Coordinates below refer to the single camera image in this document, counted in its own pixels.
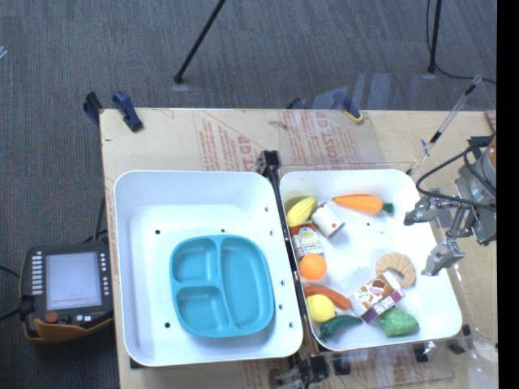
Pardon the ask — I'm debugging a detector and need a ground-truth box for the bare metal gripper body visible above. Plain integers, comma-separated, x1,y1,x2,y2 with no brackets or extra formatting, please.
445,164,498,246

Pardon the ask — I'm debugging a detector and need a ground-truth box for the beige croissant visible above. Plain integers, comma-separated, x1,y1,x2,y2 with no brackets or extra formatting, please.
375,251,418,289

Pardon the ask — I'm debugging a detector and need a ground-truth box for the orange carrot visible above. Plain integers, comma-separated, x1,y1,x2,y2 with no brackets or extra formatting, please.
332,194,395,216

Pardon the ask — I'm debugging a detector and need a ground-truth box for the white plastic tray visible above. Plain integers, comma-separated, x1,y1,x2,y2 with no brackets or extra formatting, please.
278,169,464,353
113,170,305,368

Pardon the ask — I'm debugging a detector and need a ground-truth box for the brown white purple carton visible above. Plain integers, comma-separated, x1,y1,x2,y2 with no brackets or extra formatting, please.
353,271,406,324

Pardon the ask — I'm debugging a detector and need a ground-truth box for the white can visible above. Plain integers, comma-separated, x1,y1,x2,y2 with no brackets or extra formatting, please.
310,202,346,240

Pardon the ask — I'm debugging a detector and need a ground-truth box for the orange sausage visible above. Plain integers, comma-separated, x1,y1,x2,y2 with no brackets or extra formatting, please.
303,284,352,311

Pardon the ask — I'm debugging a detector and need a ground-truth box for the orange and white packet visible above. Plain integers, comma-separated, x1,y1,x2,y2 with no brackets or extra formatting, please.
290,220,325,261

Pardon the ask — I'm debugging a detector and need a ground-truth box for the orange ball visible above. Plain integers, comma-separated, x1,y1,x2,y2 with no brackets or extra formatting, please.
298,253,328,281

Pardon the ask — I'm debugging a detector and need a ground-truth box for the green pepper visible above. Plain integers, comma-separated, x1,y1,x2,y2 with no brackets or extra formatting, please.
318,314,364,341

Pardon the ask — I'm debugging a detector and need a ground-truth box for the yellow corn cob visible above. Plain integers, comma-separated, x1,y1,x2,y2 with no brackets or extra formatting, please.
285,195,319,228

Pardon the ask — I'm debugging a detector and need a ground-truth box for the yellow lemon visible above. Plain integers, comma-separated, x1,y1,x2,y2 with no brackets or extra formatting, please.
306,293,337,323

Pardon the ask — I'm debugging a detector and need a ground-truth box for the blue divided plate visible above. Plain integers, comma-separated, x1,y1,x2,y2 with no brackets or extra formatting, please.
169,233,277,338

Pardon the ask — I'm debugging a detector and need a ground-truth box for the pale wood board red print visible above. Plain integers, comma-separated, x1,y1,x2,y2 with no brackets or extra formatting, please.
99,108,498,389

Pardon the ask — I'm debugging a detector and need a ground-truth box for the black block with wires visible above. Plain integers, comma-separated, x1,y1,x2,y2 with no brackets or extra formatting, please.
254,149,282,178
298,353,330,382

